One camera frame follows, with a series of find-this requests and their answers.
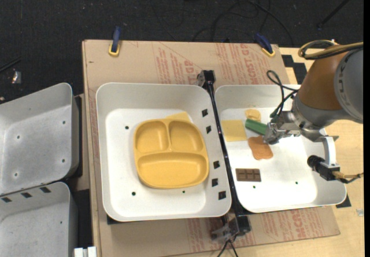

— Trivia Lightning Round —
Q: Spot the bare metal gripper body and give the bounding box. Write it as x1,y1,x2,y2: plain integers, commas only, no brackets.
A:
270,111,303,138

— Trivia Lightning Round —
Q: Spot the green cylinder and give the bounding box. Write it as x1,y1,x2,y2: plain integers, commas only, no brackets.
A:
244,118,268,136

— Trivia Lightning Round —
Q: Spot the orange-brown bread slice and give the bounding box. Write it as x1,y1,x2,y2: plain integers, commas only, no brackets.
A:
247,135,275,161

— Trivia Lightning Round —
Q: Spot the tan biscuit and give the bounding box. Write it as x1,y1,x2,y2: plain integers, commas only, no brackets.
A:
245,108,262,123

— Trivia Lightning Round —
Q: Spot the yellow cheese slice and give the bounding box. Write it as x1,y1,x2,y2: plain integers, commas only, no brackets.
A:
221,119,249,143

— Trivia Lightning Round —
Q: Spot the white plastic tray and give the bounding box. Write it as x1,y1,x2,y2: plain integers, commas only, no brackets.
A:
0,82,80,196
214,84,347,214
0,181,79,257
95,82,233,222

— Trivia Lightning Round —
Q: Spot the brown chocolate bar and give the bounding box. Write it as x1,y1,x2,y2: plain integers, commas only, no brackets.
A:
235,168,262,183

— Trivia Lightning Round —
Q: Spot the thin black and white rod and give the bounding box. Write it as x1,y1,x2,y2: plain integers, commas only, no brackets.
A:
205,83,246,218

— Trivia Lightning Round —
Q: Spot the yellow divided plate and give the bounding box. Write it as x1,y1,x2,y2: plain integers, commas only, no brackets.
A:
133,119,210,190

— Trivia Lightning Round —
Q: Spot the brown cardboard board red print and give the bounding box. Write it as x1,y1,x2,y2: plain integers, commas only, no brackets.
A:
82,39,341,257

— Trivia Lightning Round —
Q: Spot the black cylinder on white bracket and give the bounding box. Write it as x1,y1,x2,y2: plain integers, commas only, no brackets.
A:
306,135,342,182

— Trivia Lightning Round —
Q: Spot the black block with thin wires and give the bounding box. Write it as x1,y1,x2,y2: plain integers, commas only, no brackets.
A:
197,69,216,88
210,214,251,241

